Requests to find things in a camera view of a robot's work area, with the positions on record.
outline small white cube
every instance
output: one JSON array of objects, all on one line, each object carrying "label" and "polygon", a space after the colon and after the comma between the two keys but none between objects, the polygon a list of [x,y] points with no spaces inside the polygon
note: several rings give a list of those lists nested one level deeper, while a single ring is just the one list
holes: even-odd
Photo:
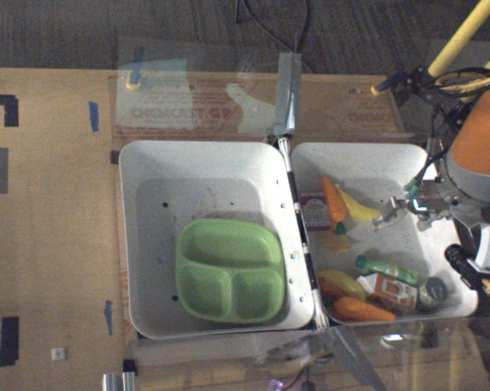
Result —
[{"label": "small white cube", "polygon": [[51,359],[53,361],[63,361],[65,359],[65,348],[52,348]]}]

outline blue tape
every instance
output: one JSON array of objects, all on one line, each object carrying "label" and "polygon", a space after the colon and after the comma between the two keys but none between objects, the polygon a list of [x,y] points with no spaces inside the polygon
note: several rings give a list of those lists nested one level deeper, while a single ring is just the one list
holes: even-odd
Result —
[{"label": "blue tape", "polygon": [[90,127],[93,132],[99,132],[99,114],[98,114],[98,104],[92,101],[89,102],[89,117],[90,117]]},{"label": "blue tape", "polygon": [[108,334],[113,334],[113,303],[109,300],[105,301],[104,316],[107,321]]}]

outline green bottle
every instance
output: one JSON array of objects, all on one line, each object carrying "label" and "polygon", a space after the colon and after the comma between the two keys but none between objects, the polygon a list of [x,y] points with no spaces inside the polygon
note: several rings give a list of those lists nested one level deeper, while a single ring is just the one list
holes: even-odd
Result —
[{"label": "green bottle", "polygon": [[409,285],[418,283],[418,272],[412,269],[404,268],[394,262],[383,261],[380,259],[369,260],[364,255],[359,255],[355,261],[355,266],[363,270],[372,270],[381,274],[389,275]]}]

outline food can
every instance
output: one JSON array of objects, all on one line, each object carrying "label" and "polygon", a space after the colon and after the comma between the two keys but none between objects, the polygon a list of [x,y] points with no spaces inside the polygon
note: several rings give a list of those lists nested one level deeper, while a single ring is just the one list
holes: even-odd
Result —
[{"label": "food can", "polygon": [[417,310],[428,312],[436,309],[448,297],[448,288],[438,277],[431,277],[418,288]]}]

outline yellow pole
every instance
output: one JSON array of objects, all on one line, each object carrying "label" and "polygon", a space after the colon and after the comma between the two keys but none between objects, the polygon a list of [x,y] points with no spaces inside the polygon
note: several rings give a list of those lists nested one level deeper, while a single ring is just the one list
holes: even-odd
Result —
[{"label": "yellow pole", "polygon": [[437,55],[431,63],[427,72],[432,77],[437,77],[444,73],[450,63],[457,57],[462,48],[479,30],[483,22],[490,16],[490,0],[480,0],[473,11],[455,32],[447,45]]}]

